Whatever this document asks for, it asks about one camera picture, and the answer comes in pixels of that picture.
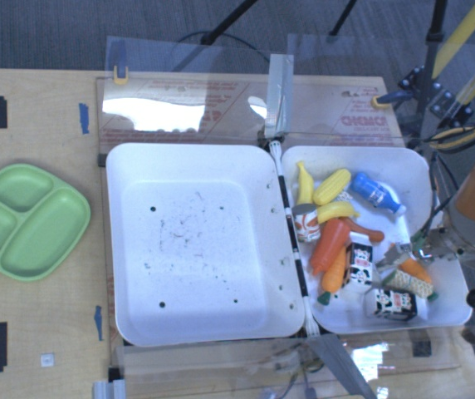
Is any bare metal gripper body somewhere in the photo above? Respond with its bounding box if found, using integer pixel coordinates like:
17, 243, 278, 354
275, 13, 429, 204
418, 225, 466, 262

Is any cow print milk carton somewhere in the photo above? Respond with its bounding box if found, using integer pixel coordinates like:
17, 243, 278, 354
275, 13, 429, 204
371, 288, 419, 322
342, 242, 375, 293

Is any brown sausage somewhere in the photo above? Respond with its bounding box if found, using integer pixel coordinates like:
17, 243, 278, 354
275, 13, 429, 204
340, 217, 385, 244

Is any orange bottle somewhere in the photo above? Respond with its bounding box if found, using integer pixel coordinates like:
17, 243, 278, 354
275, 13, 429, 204
309, 218, 352, 277

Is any blue bottle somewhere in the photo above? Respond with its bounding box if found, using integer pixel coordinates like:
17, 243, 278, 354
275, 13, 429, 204
350, 171, 407, 215

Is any white plastic tray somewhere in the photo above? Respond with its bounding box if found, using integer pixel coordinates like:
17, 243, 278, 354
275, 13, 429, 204
105, 141, 306, 347
281, 145, 474, 335

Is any yellow banana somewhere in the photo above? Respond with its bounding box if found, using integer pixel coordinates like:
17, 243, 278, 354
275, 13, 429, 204
316, 200, 361, 225
296, 160, 316, 206

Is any white and orange can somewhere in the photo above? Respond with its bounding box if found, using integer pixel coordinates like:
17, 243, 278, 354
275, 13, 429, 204
291, 203, 322, 244

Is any yellow corn cob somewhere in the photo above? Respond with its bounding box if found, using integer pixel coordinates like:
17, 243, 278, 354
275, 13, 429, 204
312, 168, 352, 206

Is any thin black and white rod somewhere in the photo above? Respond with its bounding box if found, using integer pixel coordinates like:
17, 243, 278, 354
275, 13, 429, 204
268, 138, 321, 337

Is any brown cardboard board red print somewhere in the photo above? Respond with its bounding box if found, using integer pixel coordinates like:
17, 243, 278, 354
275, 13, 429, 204
95, 75, 408, 348

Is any green divided plate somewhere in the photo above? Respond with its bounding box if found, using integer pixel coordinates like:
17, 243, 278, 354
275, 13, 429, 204
0, 163, 92, 283

